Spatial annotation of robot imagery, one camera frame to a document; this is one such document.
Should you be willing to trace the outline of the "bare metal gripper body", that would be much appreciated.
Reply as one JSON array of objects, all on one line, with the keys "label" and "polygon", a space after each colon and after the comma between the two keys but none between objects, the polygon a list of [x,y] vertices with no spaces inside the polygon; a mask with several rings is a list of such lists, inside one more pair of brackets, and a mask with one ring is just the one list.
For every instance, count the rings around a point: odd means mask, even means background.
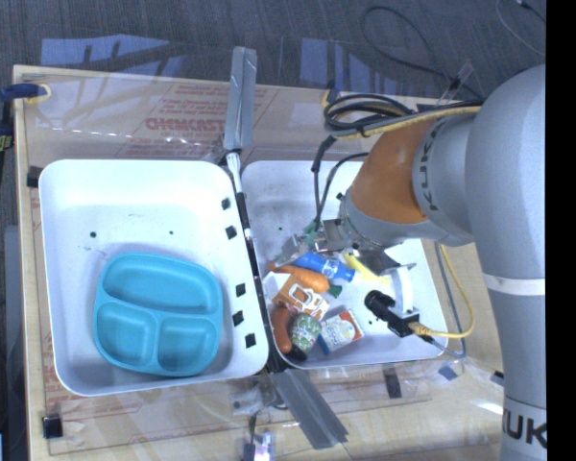
[{"label": "bare metal gripper body", "polygon": [[321,255],[341,254],[361,247],[360,237],[344,218],[313,220],[298,234],[297,240],[299,255],[309,252]]}]

